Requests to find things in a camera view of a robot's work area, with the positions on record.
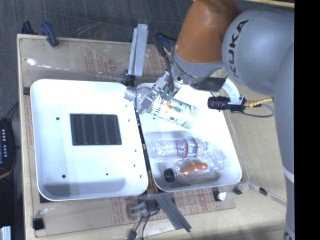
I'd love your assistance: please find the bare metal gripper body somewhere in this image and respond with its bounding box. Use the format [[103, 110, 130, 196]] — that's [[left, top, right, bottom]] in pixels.
[[151, 70, 201, 95]]

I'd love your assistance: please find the clear bottle green white label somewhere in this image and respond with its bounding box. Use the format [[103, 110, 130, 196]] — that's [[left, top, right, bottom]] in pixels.
[[124, 82, 200, 130]]

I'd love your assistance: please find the clear bottle red blue label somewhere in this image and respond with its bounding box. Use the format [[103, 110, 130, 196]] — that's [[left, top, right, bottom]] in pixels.
[[147, 135, 210, 160]]

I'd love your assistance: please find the black ribbed flat rectangle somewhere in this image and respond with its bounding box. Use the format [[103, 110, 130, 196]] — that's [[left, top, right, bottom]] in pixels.
[[69, 113, 123, 146]]

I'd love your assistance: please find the white plastic tray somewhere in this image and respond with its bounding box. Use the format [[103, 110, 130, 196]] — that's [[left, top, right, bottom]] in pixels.
[[136, 82, 243, 193], [29, 78, 150, 202]]

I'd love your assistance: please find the clear bottle black cap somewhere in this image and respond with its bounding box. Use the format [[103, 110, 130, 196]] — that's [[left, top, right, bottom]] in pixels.
[[163, 149, 229, 185]]

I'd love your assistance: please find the brown cardboard board red print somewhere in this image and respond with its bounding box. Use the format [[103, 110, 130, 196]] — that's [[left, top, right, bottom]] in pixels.
[[23, 40, 237, 227]]

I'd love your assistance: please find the black block with thin wires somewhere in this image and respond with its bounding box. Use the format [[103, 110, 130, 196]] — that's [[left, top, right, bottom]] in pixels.
[[143, 198, 161, 211], [123, 74, 137, 86]]

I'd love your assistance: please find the black cylinder on white bracket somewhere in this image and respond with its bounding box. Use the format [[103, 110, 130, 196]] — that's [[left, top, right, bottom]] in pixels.
[[206, 78, 246, 114]]

